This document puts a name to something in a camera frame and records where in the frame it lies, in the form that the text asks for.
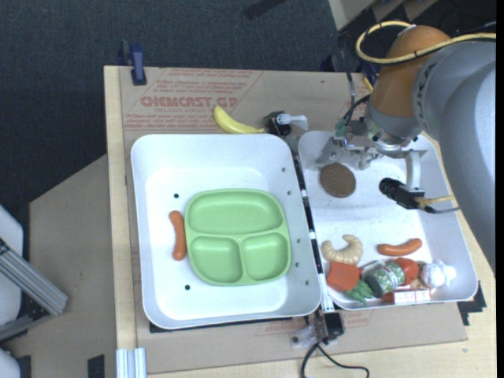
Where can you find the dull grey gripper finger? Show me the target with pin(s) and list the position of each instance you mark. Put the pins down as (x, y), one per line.
(363, 160)
(327, 152)

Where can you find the green broccoli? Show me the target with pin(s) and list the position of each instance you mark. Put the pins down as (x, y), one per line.
(360, 291)

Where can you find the brown round biscuit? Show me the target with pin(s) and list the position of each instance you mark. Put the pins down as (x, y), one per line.
(338, 180)

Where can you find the thin black and white rod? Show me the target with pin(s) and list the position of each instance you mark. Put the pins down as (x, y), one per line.
(311, 227)

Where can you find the black cylinder on white bracket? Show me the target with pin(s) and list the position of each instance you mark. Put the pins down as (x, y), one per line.
(399, 193)

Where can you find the beige croissant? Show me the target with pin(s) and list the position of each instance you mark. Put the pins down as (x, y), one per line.
(346, 253)

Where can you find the white plastic tray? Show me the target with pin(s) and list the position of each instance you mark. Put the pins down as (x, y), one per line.
(374, 219)
(220, 156)

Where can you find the brown cardboard board red print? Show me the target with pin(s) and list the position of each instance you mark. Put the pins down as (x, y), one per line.
(189, 93)

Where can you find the red rounded toy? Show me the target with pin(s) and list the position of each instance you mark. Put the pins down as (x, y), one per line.
(409, 270)

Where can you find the orange sausage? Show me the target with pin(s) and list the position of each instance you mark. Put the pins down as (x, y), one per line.
(178, 234)
(399, 247)

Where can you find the red and white packet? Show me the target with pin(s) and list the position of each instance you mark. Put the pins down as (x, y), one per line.
(409, 296)

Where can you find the green divided plate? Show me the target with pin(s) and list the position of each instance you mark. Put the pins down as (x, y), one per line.
(236, 215)

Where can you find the green and white can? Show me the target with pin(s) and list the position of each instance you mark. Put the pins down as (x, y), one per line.
(386, 279)

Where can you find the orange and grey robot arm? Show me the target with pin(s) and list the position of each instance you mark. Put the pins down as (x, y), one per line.
(453, 104)

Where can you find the white lumpy toy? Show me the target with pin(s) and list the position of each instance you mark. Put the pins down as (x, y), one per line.
(435, 275)

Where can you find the yellow banana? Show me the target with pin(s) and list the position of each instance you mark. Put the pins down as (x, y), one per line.
(232, 125)

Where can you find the orange carton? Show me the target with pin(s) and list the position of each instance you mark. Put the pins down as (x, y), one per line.
(342, 276)

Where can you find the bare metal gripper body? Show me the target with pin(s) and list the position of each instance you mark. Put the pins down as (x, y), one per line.
(364, 134)

